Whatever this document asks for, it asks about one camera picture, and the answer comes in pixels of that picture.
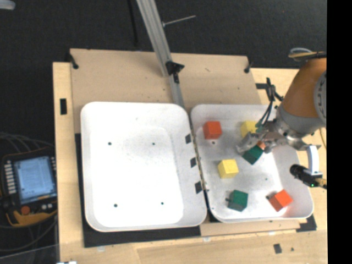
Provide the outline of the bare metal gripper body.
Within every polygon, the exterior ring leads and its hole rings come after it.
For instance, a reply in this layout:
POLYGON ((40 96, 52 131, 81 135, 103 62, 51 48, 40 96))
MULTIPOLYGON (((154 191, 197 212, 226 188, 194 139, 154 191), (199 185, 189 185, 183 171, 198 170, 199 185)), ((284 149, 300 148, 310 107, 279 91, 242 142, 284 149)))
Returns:
POLYGON ((256 133, 259 140, 265 144, 266 141, 273 141, 276 147, 290 146, 295 150, 307 150, 310 146, 303 141, 304 134, 292 129, 286 122, 274 119, 265 124, 256 124, 256 133))

